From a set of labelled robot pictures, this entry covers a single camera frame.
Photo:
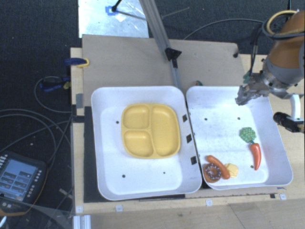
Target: divided yellow plate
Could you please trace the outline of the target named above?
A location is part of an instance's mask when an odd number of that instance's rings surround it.
[[[122,114],[125,150],[137,158],[168,158],[180,149],[175,111],[164,104],[132,104]]]

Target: dark background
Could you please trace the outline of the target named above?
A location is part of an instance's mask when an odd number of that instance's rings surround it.
[[[197,28],[218,20],[247,18],[264,21],[274,13],[287,9],[288,0],[156,0],[156,3],[163,15],[190,7],[163,20],[170,39],[183,39]],[[305,0],[292,0],[291,8],[303,10]],[[255,25],[246,21],[219,23],[197,32],[189,40],[235,42],[240,53],[250,53],[250,36]],[[259,54],[268,54],[272,42],[262,37],[258,45]],[[69,75],[69,68],[63,65],[63,60],[69,58],[71,47],[81,47],[78,0],[0,0],[0,110],[27,109],[54,122],[68,120],[70,114],[42,108],[36,102],[33,91],[36,82],[43,77]],[[71,110],[69,90],[59,89],[46,94],[38,89],[37,93],[48,107]],[[7,113],[22,112],[2,112],[0,116]],[[0,149],[42,127],[28,117],[0,118]],[[53,131],[58,142],[61,134],[54,128]],[[48,131],[43,131],[9,150],[47,161],[53,153],[53,144]],[[69,144],[63,140],[37,205],[57,208],[64,198],[59,189],[69,191],[71,187],[71,151]],[[70,211],[71,200],[66,199],[60,209]],[[24,228],[34,228],[34,220],[41,223],[48,220],[33,218],[34,212],[28,215],[32,222],[23,223]],[[20,221],[25,222],[26,217],[14,218],[15,223],[18,221],[16,228],[21,228]]]

